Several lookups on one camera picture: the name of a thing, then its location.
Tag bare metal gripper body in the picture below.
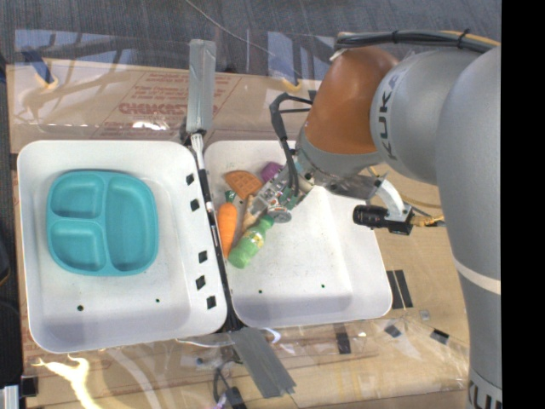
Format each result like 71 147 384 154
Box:
256 163 387 213

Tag small printed can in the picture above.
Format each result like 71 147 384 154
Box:
267 204 294 225

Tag purple toy grapes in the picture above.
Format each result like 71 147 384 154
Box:
260 161 284 184

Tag orange carrot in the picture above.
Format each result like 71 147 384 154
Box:
216 190 238 260

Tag orange waffle biscuit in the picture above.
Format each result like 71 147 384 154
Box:
223 169 264 201

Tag green plastic bottle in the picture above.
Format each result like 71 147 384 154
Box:
227 214 276 270

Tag white plastic tray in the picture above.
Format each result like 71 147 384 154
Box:
16 139 228 354
203 139 393 330

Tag blue divided plate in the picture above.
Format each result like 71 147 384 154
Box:
45 169 160 278

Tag brown cardboard board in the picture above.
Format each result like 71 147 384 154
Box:
5 57 470 409

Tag black cylinder on white bracket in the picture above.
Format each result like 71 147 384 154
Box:
352 178 416 236

